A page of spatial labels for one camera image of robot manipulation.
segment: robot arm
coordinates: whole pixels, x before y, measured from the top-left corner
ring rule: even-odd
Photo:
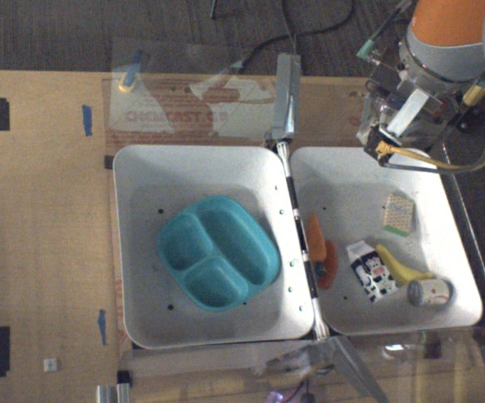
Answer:
[[[485,0],[419,0],[401,41],[382,54],[374,51],[387,24],[408,6],[409,0],[400,3],[358,53],[376,66],[358,137],[388,167],[394,153],[419,159],[406,148],[429,150],[457,114],[485,95]],[[440,164],[459,172],[481,163]]]

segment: dark floor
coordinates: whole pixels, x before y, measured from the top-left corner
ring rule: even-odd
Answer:
[[[205,45],[213,53],[214,47],[240,49],[244,55],[256,44],[284,34],[281,0],[219,0],[214,21],[209,19],[211,1],[0,0],[0,70],[111,71],[131,58],[123,51],[126,43],[132,49],[134,43],[144,41],[164,44],[164,49],[182,44]],[[398,1],[354,0],[351,16],[339,29],[300,38],[298,52],[305,75],[368,76],[371,67],[356,58],[357,50]],[[349,14],[349,1],[288,0],[287,14],[296,33],[322,29]],[[289,49],[288,40],[271,45],[245,72],[273,75],[277,54]],[[156,63],[153,58],[149,69],[159,67],[162,71],[185,69],[165,53]],[[469,154],[472,144],[484,142],[478,122],[483,120],[485,109],[478,120],[471,121],[469,132],[452,138],[452,157],[461,158]],[[461,196],[453,181],[446,185],[485,302],[485,170],[457,181]]]

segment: yellow banana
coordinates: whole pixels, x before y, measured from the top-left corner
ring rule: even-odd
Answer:
[[[411,269],[406,265],[401,264],[383,245],[378,244],[375,247],[378,256],[383,260],[390,274],[394,277],[396,282],[400,285],[406,285],[412,280],[431,279],[431,273],[423,273],[415,269]]]

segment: metal plate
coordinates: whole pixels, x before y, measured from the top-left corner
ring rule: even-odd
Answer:
[[[302,217],[317,214],[339,255],[332,288],[320,292],[323,317],[333,329],[363,335],[479,321],[481,298],[438,175],[381,168],[359,148],[299,149],[291,169]],[[382,230],[383,207],[394,192],[415,202],[413,232],[406,238]],[[347,258],[347,245],[362,239],[383,244],[405,265],[448,279],[455,295],[445,306],[413,307],[402,287],[371,303]]]
[[[312,328],[310,292],[279,157],[263,148],[129,146],[114,160],[123,315],[143,348],[300,338]],[[208,196],[240,202],[277,244],[276,281],[230,311],[196,306],[156,252],[162,226]]]

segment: teal divided tray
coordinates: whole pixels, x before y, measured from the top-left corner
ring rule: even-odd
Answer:
[[[226,311],[270,285],[279,252],[237,201],[212,196],[171,218],[157,238],[159,257],[199,307]]]

